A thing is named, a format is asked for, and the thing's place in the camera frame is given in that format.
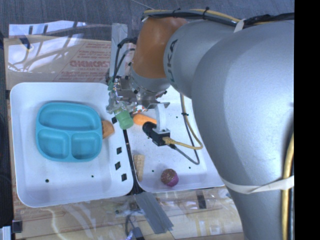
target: gray robot arm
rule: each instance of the gray robot arm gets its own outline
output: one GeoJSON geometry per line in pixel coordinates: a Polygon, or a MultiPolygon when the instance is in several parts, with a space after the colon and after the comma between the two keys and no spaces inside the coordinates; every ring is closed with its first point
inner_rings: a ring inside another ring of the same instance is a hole
{"type": "MultiPolygon", "coordinates": [[[[234,30],[196,20],[179,24],[169,36],[156,35],[164,44],[155,52],[163,61],[155,63],[163,63],[164,74],[139,74],[142,66],[133,58],[130,86],[144,104],[154,104],[169,85],[191,98],[201,138],[234,200],[245,240],[281,240],[282,190],[241,189],[284,175],[294,131],[294,20],[234,30]]],[[[137,48],[142,40],[139,36],[137,48]]]]}

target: zip tie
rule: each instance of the zip tie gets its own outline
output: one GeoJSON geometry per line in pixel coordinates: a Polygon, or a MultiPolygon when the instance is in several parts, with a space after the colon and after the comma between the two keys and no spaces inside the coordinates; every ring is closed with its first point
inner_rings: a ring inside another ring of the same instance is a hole
{"type": "Polygon", "coordinates": [[[247,186],[247,185],[236,185],[228,182],[221,177],[221,180],[225,186],[235,192],[241,194],[253,194],[258,192],[273,191],[273,190],[288,190],[295,186],[295,176],[292,175],[288,178],[280,179],[263,186],[247,186]]]}
{"type": "Polygon", "coordinates": [[[233,33],[236,33],[238,31],[242,30],[244,28],[244,25],[245,25],[245,19],[238,21],[238,23],[235,25],[235,29],[234,29],[233,33]]]}
{"type": "Polygon", "coordinates": [[[207,6],[206,8],[205,8],[205,10],[204,10],[204,12],[202,13],[202,19],[203,20],[205,20],[206,19],[206,12],[208,11],[208,10],[210,10],[210,8],[207,6]]]}

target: blue divided plate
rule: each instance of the blue divided plate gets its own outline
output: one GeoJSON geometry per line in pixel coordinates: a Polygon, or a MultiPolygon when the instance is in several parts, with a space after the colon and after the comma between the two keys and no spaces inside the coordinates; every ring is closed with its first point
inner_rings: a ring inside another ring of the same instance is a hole
{"type": "Polygon", "coordinates": [[[91,107],[50,102],[40,108],[35,126],[36,146],[47,159],[86,162],[102,148],[102,123],[91,107]]]}

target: gray floor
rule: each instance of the gray floor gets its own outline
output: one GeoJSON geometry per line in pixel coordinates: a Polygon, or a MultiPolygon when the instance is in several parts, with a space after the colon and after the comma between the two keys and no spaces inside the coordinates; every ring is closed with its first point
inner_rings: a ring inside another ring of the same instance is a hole
{"type": "MultiPolygon", "coordinates": [[[[204,9],[244,19],[258,15],[278,15],[295,11],[295,0],[0,0],[0,31],[8,36],[9,24],[36,24],[56,20],[94,24],[124,23],[129,36],[141,29],[145,9],[204,9]]],[[[6,118],[4,54],[0,50],[0,114],[6,118]]],[[[7,133],[7,122],[1,130],[7,133]]],[[[0,228],[13,219],[8,133],[1,139],[0,154],[0,228]]]]}

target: black cable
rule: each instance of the black cable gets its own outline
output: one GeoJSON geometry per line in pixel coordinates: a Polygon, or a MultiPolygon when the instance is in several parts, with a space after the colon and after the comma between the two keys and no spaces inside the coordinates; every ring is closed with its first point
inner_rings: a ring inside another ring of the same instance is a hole
{"type": "Polygon", "coordinates": [[[125,217],[124,231],[125,231],[126,236],[129,235],[129,231],[128,231],[129,222],[131,223],[132,227],[135,228],[134,224],[132,223],[132,221],[130,219],[131,215],[132,215],[132,212],[125,217]]]}
{"type": "Polygon", "coordinates": [[[123,53],[123,55],[122,55],[119,63],[118,63],[117,66],[116,66],[116,69],[115,69],[114,72],[113,72],[113,79],[112,79],[112,82],[113,82],[113,83],[114,83],[115,80],[116,80],[116,76],[117,76],[117,74],[118,74],[118,71],[119,71],[119,69],[120,69],[120,66],[121,66],[123,60],[125,59],[126,55],[127,55],[129,52],[134,51],[134,50],[135,50],[135,48],[130,48],[130,49],[125,50],[125,52],[123,53]]]}
{"type": "Polygon", "coordinates": [[[295,13],[290,12],[290,13],[282,13],[279,15],[269,15],[269,14],[264,14],[264,15],[258,15],[254,16],[248,19],[245,19],[244,26],[243,27],[249,27],[251,25],[261,23],[261,22],[275,22],[275,21],[290,21],[295,19],[295,13]]]}
{"type": "Polygon", "coordinates": [[[192,160],[187,154],[185,154],[182,150],[180,150],[179,148],[177,148],[176,145],[173,145],[173,144],[170,144],[169,145],[170,148],[172,148],[173,150],[176,150],[178,151],[181,155],[183,155],[186,159],[188,159],[190,162],[192,162],[193,164],[195,165],[198,165],[200,164],[200,160],[199,160],[199,157],[198,157],[198,154],[196,154],[196,161],[192,160]]]}
{"type": "MultiPolygon", "coordinates": [[[[185,111],[185,109],[183,107],[183,96],[181,94],[180,94],[180,101],[181,101],[181,109],[182,109],[182,114],[183,114],[184,125],[185,125],[186,131],[187,131],[187,133],[189,135],[189,139],[191,141],[191,144],[194,147],[195,144],[194,144],[194,141],[193,141],[193,139],[191,137],[191,134],[190,134],[190,131],[189,131],[189,127],[188,127],[188,124],[187,124],[187,119],[186,119],[188,114],[186,113],[186,111],[185,111]]],[[[199,156],[198,156],[197,150],[195,150],[195,149],[193,150],[194,153],[195,153],[195,157],[196,157],[196,161],[194,161],[187,154],[185,154],[182,150],[180,150],[176,145],[170,144],[169,147],[172,148],[173,150],[178,151],[181,155],[183,155],[185,158],[187,158],[193,164],[195,164],[195,165],[199,165],[200,164],[200,160],[199,160],[199,156]]]]}
{"type": "MultiPolygon", "coordinates": [[[[172,12],[164,12],[164,13],[157,13],[157,14],[148,14],[147,15],[150,18],[156,18],[156,19],[161,19],[161,18],[168,18],[168,17],[172,17],[173,13],[172,12]]],[[[200,20],[203,19],[203,12],[179,12],[179,11],[174,11],[174,17],[175,18],[184,18],[184,19],[188,19],[188,20],[200,20]]],[[[218,23],[222,23],[228,26],[233,26],[235,27],[237,25],[236,22],[234,22],[233,20],[230,19],[226,19],[224,17],[219,17],[217,15],[210,15],[210,14],[206,14],[205,15],[205,19],[212,21],[212,22],[218,22],[218,23]]]]}
{"type": "Polygon", "coordinates": [[[126,143],[126,150],[128,152],[128,158],[129,158],[129,163],[130,163],[131,173],[132,173],[132,178],[133,178],[133,186],[132,186],[132,189],[130,191],[130,194],[131,195],[137,195],[137,194],[140,194],[140,193],[144,192],[144,190],[140,187],[140,185],[138,183],[138,179],[136,177],[135,163],[134,163],[133,156],[132,156],[132,153],[131,153],[131,148],[130,148],[130,144],[129,144],[129,137],[128,137],[127,130],[123,130],[123,136],[124,136],[124,141],[126,143]]]}
{"type": "Polygon", "coordinates": [[[116,54],[115,54],[115,63],[114,63],[114,72],[113,72],[112,83],[115,82],[116,76],[118,73],[117,67],[118,67],[118,58],[119,58],[120,49],[122,48],[122,46],[124,46],[124,44],[127,44],[127,43],[132,43],[134,45],[137,44],[137,40],[138,40],[137,37],[134,37],[134,38],[127,37],[127,38],[124,38],[120,43],[118,43],[116,54]]]}

